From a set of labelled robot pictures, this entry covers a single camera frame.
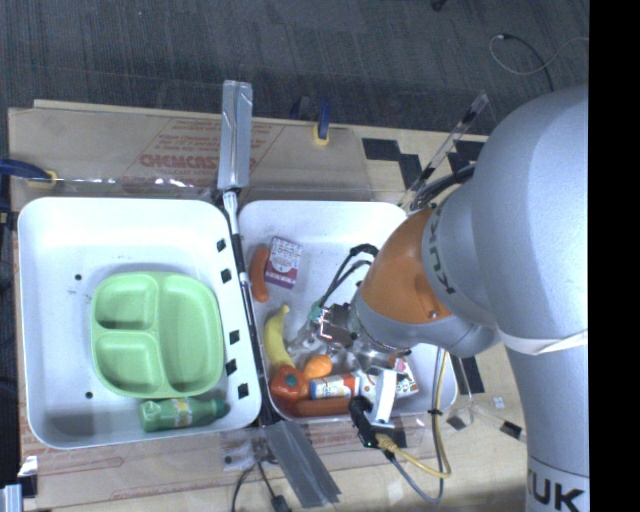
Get brown cardboard board red print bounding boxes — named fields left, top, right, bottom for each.
left=7, top=98, right=527, bottom=512

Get orange bottle with green cap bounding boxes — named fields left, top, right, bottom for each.
left=268, top=364, right=312, bottom=402

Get black cylinder on white bracket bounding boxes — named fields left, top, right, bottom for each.
left=348, top=368, right=399, bottom=449

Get white-labelled bottle with orange cap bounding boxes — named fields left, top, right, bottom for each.
left=308, top=373, right=362, bottom=401

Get white printed carton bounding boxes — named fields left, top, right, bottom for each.
left=358, top=356, right=421, bottom=402

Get green divided plate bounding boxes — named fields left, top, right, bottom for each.
left=89, top=271, right=225, bottom=399

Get green plastic bottle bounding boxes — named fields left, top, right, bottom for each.
left=138, top=396, right=232, bottom=434

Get small orange toy carrot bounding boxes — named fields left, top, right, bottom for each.
left=301, top=353, right=334, bottom=381

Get purple and white carton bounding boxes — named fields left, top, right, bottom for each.
left=263, top=236, right=304, bottom=291

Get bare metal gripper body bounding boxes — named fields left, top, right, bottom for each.
left=313, top=301, right=402, bottom=372

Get long orange toy sausage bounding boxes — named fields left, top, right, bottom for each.
left=286, top=396, right=354, bottom=419

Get white plastic tray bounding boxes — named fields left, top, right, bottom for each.
left=17, top=195, right=264, bottom=451
left=236, top=199, right=459, bottom=424

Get yellow banana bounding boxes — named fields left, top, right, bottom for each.
left=262, top=304, right=297, bottom=372

